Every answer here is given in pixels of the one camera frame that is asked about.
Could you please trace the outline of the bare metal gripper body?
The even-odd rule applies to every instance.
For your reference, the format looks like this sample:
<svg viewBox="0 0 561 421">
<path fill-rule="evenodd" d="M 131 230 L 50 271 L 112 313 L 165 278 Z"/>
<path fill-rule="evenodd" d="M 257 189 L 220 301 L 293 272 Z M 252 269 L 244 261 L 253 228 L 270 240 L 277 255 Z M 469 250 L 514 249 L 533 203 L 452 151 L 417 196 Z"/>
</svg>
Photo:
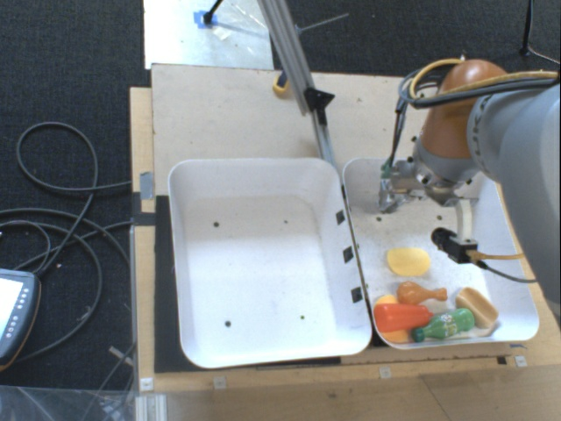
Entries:
<svg viewBox="0 0 561 421">
<path fill-rule="evenodd" d="M 450 205 L 457 199 L 457 184 L 437 175 L 422 162 L 397 161 L 388 180 L 394 194 L 409 193 L 413 200 L 431 199 L 439 205 Z"/>
</svg>

